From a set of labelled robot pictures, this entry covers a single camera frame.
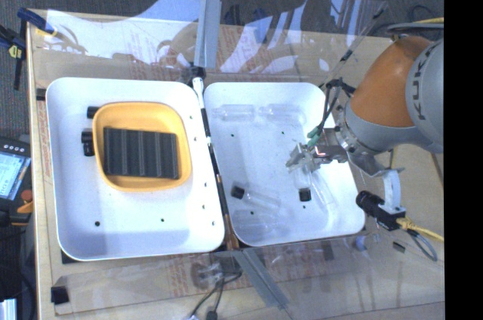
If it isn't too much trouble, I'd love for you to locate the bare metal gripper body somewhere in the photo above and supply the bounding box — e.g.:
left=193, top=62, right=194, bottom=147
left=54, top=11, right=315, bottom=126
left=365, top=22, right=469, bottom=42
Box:
left=312, top=128, right=358, bottom=165

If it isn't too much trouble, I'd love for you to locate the clear bottle with black cap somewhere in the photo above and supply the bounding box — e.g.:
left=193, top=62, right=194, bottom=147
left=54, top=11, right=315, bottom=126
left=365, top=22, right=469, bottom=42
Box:
left=293, top=162, right=314, bottom=203
left=230, top=185, right=283, bottom=211

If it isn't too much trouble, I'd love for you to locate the white plastic tray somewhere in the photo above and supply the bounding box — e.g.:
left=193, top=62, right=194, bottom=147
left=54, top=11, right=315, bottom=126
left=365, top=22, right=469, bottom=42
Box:
left=45, top=76, right=226, bottom=262
left=202, top=81, right=367, bottom=248

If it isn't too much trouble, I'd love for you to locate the clear plastic bottle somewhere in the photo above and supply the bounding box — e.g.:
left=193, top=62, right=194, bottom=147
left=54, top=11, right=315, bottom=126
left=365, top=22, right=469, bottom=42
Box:
left=258, top=103, right=307, bottom=124
left=212, top=103, right=260, bottom=122

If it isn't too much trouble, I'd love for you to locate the brown cardboard board red print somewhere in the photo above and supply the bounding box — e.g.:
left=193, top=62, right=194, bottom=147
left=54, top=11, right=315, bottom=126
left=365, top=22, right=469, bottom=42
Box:
left=27, top=8, right=445, bottom=316

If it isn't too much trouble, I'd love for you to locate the thin black and white rod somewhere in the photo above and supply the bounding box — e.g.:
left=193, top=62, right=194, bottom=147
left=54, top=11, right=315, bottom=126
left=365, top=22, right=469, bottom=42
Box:
left=192, top=76, right=239, bottom=251

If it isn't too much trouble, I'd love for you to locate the black ribbed rectangular block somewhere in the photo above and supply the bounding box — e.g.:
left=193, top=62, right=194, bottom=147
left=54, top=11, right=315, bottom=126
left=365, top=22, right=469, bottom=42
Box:
left=102, top=126, right=180, bottom=180

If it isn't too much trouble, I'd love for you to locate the black capped small bottle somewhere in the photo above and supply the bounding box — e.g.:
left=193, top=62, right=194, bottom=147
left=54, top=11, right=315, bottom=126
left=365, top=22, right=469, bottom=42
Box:
left=80, top=130, right=96, bottom=158

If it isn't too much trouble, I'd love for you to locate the black cylinder on white bracket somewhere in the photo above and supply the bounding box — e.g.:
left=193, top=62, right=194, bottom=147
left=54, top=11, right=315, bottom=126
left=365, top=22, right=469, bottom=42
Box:
left=355, top=167, right=408, bottom=232

